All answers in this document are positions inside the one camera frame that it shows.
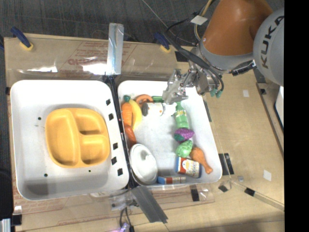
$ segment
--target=purple vegetable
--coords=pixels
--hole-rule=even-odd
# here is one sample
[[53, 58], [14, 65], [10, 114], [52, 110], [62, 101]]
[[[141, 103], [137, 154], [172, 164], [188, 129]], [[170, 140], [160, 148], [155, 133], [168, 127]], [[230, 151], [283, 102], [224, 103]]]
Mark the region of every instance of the purple vegetable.
[[194, 135], [194, 131], [187, 128], [179, 128], [174, 132], [174, 138], [177, 142], [182, 143]]

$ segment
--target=cylindrical container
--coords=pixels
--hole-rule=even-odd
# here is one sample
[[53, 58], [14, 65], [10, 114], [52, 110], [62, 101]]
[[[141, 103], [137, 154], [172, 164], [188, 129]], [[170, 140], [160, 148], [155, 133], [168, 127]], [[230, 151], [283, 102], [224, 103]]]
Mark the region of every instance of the cylindrical container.
[[163, 104], [160, 102], [145, 102], [141, 107], [141, 112], [144, 116], [161, 116], [163, 114], [163, 111]]
[[177, 102], [176, 112], [175, 112], [175, 120], [177, 123], [177, 128], [187, 128], [189, 129], [189, 123], [187, 119], [187, 112], [181, 105], [181, 102]]

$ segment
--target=yellow banana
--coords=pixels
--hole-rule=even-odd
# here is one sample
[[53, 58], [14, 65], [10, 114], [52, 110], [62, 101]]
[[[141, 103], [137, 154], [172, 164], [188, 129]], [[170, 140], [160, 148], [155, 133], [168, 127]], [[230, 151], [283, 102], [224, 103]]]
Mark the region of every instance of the yellow banana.
[[133, 113], [132, 129], [134, 130], [140, 124], [142, 120], [142, 113], [141, 113], [140, 106], [137, 104], [135, 100], [130, 99], [129, 103], [132, 106], [132, 113]]

